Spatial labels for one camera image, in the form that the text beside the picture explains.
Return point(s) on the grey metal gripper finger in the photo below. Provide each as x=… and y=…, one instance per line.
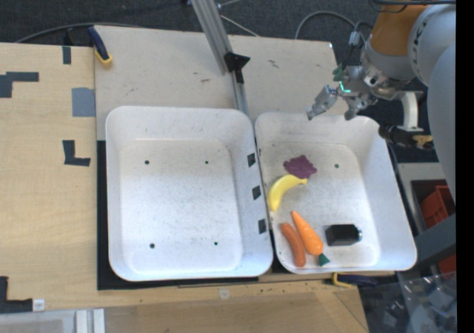
x=321, y=102
x=355, y=107

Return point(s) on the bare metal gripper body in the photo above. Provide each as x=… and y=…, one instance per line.
x=364, y=84

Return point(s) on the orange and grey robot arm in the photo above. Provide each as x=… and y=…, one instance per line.
x=403, y=28

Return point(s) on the purple grapes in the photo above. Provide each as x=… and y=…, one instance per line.
x=300, y=167

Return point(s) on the white plastic tray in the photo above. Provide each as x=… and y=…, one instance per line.
x=340, y=194
x=177, y=205

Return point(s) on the yellow banana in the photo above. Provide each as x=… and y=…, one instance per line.
x=278, y=189

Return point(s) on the black box-shaped object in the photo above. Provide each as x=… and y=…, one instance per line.
x=340, y=235

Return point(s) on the orange carrot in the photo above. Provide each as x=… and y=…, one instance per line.
x=308, y=235

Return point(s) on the orange-brown sausage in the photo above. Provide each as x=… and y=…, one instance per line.
x=294, y=244

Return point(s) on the black cylinder on white bracket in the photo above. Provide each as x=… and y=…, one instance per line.
x=410, y=111

